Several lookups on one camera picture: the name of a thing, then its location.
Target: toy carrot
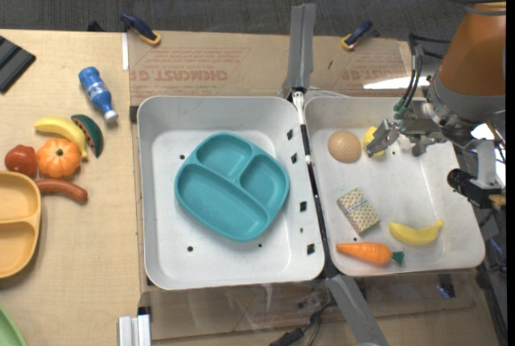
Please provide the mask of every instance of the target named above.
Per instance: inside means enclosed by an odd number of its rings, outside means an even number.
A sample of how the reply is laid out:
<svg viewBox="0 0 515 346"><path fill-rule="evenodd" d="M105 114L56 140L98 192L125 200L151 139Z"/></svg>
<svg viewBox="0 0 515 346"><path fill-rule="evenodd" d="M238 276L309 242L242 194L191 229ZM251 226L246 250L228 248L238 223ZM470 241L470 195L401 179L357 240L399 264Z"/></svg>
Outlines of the toy carrot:
<svg viewBox="0 0 515 346"><path fill-rule="evenodd" d="M389 247L382 243L339 243L336 245L336 249L341 253L348 254L349 256L377 264L384 264L390 259L393 259L400 265L404 259L404 252L392 253Z"/></svg>

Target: sausage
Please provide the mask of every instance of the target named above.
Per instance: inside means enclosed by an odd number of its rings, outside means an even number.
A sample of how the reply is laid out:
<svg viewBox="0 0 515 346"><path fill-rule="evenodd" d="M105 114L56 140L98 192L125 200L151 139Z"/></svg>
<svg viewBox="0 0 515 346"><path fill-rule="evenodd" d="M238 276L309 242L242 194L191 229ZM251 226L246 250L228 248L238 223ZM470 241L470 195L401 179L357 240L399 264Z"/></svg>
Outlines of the sausage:
<svg viewBox="0 0 515 346"><path fill-rule="evenodd" d="M59 193L74 199L79 203L85 203L88 199L88 192L81 186L67 180L42 179L36 180L39 191L44 193Z"/></svg>

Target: cardboard sheet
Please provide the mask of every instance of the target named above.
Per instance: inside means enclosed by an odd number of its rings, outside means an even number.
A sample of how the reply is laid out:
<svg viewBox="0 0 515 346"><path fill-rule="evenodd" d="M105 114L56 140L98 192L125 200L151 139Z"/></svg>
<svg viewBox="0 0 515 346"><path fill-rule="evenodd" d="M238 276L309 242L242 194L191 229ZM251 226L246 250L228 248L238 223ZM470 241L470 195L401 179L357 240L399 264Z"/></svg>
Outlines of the cardboard sheet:
<svg viewBox="0 0 515 346"><path fill-rule="evenodd" d="M288 69L289 35L160 31L152 47L128 34L130 99L148 97L280 96ZM402 89L367 84L408 76L407 45L395 39L364 39L345 51L340 38L316 36L311 89L353 97L396 97Z"/></svg>

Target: white tray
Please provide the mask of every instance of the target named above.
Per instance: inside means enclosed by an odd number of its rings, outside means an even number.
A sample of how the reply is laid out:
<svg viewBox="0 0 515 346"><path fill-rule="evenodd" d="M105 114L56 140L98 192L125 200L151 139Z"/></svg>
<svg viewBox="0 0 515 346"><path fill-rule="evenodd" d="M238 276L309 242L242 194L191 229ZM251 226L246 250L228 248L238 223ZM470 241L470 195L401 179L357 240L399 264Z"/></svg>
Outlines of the white tray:
<svg viewBox="0 0 515 346"><path fill-rule="evenodd" d="M252 241L231 241L213 232L174 196L175 175L184 159L221 131L271 154L290 180L278 216ZM324 255L315 202L298 115L289 102L278 97L152 97L139 107L138 136L145 267L156 286L182 290L297 282L320 274Z"/></svg>
<svg viewBox="0 0 515 346"><path fill-rule="evenodd" d="M351 164L336 161L328 152L328 139L337 130L360 140L370 126L392 117L396 98L317 97L304 108L329 248L335 266L351 276L373 276L475 267L484 259L484 241L472 206L447 184L447 174L459 167L449 142L428 146L413 157L409 142L397 141L381 158L363 152ZM336 205L343 194L359 187L381 218L359 236ZM396 221L425 227L444 220L439 237L429 245L408 246L396 240L388 223ZM404 250L400 266L376 266L336 251L336 243L373 241L393 251Z"/></svg>

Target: bottle label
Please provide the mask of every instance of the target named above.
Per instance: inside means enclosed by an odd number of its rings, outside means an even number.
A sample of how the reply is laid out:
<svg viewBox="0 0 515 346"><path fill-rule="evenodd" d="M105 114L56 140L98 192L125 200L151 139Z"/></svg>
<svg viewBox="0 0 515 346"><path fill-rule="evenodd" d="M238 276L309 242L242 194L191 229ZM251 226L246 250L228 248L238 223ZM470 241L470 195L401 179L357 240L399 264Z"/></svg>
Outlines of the bottle label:
<svg viewBox="0 0 515 346"><path fill-rule="evenodd" d="M98 94L102 94L108 91L109 89L105 83L103 81L98 81L97 83L93 83L88 87L88 96L90 99L93 99Z"/></svg>

